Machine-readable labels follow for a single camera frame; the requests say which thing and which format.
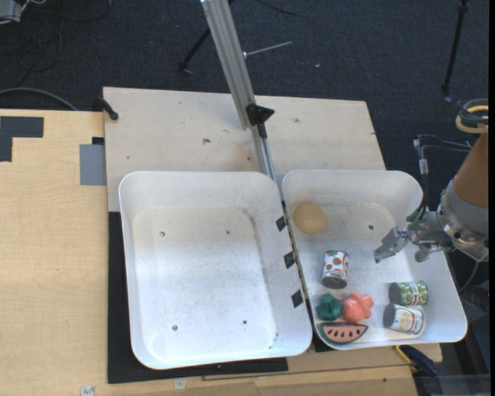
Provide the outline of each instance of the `black floor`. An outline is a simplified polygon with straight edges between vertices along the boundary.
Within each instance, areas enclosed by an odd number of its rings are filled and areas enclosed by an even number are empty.
[[[34,88],[80,110],[90,110],[103,87],[229,92],[211,39],[188,60],[189,73],[179,69],[207,27],[199,0],[35,1],[20,21],[0,24],[0,92]],[[467,0],[463,16],[461,3],[235,0],[231,8],[247,53],[291,41],[247,57],[255,94],[366,101],[386,167],[420,180],[413,138],[434,134],[473,143],[455,127],[457,102],[488,98],[489,0]],[[28,91],[1,94],[0,107],[68,109]],[[462,153],[429,153],[430,209],[463,159]],[[459,253],[450,261],[462,286],[474,262]],[[470,284],[488,287],[488,280],[486,263]],[[489,316],[473,310],[487,325],[477,318],[445,353],[458,358],[456,372],[484,375]]]

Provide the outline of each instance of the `black clip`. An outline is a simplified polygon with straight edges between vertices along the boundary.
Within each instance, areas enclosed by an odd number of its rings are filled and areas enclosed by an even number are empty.
[[[249,104],[246,107],[246,112],[249,123],[251,123],[252,126],[257,125],[259,136],[267,138],[266,126],[264,126],[264,123],[273,113],[275,113],[275,110],[257,106],[256,104]]]
[[[104,98],[95,97],[92,103],[92,111],[106,110],[112,120],[117,120],[119,115],[110,107],[110,104],[106,102]]]

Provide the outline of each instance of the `soda can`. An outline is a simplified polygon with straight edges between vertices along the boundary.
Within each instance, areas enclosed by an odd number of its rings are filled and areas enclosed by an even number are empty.
[[[342,289],[347,285],[350,257],[344,251],[326,251],[321,282],[330,289]]]
[[[383,313],[383,325],[399,332],[419,334],[423,329],[423,312],[412,307],[389,304]]]
[[[425,305],[427,298],[427,285],[423,280],[394,282],[389,286],[389,299],[393,304]]]

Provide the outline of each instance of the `tan round object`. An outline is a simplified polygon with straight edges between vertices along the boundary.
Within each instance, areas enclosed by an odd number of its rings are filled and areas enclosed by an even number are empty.
[[[327,216],[313,202],[301,202],[294,210],[295,225],[307,234],[318,234],[327,227]]]

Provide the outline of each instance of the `tripod leg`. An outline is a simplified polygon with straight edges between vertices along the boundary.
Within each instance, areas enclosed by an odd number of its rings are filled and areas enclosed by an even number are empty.
[[[442,85],[442,93],[447,101],[451,101],[450,86],[451,75],[453,74],[453,66],[455,65],[456,50],[459,46],[460,32],[462,30],[462,23],[464,21],[464,14],[468,11],[468,0],[460,0],[459,5],[459,18],[456,22],[455,38],[453,39],[453,48],[451,49],[451,55],[449,59],[449,65],[445,74],[445,81]]]
[[[229,4],[232,4],[234,0],[228,0]],[[192,72],[187,68],[189,61],[192,59],[192,56],[196,54],[196,51],[201,47],[202,44],[204,44],[205,40],[210,34],[210,29],[209,27],[204,31],[204,33],[201,35],[200,39],[196,42],[196,44],[192,47],[191,51],[187,54],[187,56],[178,64],[178,68],[189,75],[192,75]]]

